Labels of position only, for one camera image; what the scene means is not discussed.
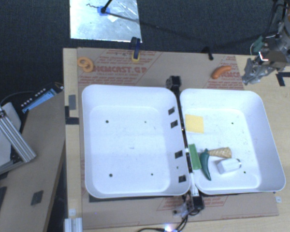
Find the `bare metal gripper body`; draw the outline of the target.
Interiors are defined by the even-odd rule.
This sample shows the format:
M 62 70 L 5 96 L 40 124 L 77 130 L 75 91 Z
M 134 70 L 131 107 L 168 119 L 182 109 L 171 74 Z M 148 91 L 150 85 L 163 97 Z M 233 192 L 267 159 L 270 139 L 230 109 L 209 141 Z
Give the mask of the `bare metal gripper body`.
M 279 37 L 266 38 L 259 57 L 265 64 L 282 69 L 290 66 L 290 37 L 280 35 Z

